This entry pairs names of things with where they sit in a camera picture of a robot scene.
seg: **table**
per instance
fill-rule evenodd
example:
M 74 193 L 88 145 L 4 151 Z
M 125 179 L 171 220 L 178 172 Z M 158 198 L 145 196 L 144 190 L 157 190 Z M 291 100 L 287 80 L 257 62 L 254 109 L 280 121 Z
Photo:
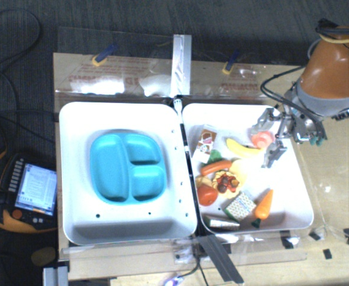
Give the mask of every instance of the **table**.
M 63 77 L 70 74 L 70 63 L 75 58 L 80 58 L 80 55 L 54 54 L 55 87 Z M 223 64 L 208 63 L 208 66 L 222 67 Z M 250 67 L 257 71 L 258 82 L 275 73 L 294 68 L 281 65 Z M 295 72 L 278 79 L 272 88 L 284 93 L 300 73 Z M 56 93 L 55 112 L 58 113 L 65 103 L 78 99 L 80 98 Z M 265 247 L 253 253 L 245 253 L 241 250 L 245 248 L 238 248 L 232 254 L 232 259 L 244 278 L 245 285 L 349 285 L 349 244 L 342 231 L 349 228 L 349 120 L 337 122 L 329 119 L 324 122 L 324 126 L 328 140 L 321 147 L 294 145 L 316 211 L 314 233 L 321 239 L 303 236 L 300 242 L 302 247 L 290 250 L 282 248 L 280 241 L 272 240 L 268 243 L 279 247 L 271 248 L 270 251 Z M 59 137 L 57 124 L 58 238 L 61 260 L 70 259 L 69 281 L 117 277 L 110 280 L 111 285 L 162 285 L 173 272 L 185 273 L 194 267 L 194 263 L 176 263 L 173 249 L 166 243 L 88 250 L 81 247 L 69 248 L 61 222 Z M 326 259 L 324 251 L 331 252 L 332 258 Z M 201 266 L 209 285 L 224 284 L 210 260 L 203 260 Z M 200 270 L 187 276 L 182 285 L 204 285 Z

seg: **robotic arm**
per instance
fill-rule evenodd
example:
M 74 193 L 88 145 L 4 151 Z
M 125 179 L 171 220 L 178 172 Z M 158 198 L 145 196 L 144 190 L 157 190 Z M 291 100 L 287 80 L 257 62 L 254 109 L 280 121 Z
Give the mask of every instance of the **robotic arm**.
M 275 75 L 261 84 L 261 91 L 280 102 L 284 109 L 277 116 L 273 108 L 266 109 L 251 130 L 257 133 L 280 122 L 275 142 L 267 149 L 266 167 L 271 167 L 286 151 L 283 138 L 293 137 L 297 143 L 310 141 L 311 145 L 319 146 L 327 139 L 322 123 L 326 118 L 342 120 L 349 117 L 349 27 L 321 19 L 316 32 L 321 39 L 303 73 L 284 96 L 272 92 L 266 85 L 304 67 Z

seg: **blue and yellow clamp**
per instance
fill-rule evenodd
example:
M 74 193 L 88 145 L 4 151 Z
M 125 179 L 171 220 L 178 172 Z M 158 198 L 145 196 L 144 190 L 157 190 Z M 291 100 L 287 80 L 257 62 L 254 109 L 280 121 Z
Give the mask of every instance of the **blue and yellow clamp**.
M 224 74 L 230 74 L 231 71 L 233 70 L 233 65 L 235 63 L 236 58 L 239 55 L 239 51 L 238 49 L 235 49 L 233 54 L 230 56 L 229 60 L 227 62 L 225 62 L 223 68 L 222 68 L 222 72 Z
M 95 67 L 99 67 L 103 65 L 107 61 L 107 56 L 113 54 L 117 49 L 116 45 L 109 45 L 104 49 L 102 52 L 100 52 L 98 55 L 94 56 L 92 58 L 92 64 Z

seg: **device screen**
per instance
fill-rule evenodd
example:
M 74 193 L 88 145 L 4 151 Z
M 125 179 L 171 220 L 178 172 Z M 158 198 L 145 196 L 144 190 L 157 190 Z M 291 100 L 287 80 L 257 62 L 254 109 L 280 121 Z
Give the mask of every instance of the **device screen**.
M 15 206 L 52 216 L 56 194 L 57 173 L 26 163 Z

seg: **blue plate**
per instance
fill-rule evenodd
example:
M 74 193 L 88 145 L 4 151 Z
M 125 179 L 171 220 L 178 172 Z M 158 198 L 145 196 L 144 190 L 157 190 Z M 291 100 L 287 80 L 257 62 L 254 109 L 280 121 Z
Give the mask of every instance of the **blue plate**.
M 95 192 L 113 204 L 155 200 L 167 183 L 160 147 L 137 133 L 108 133 L 94 140 L 90 173 Z

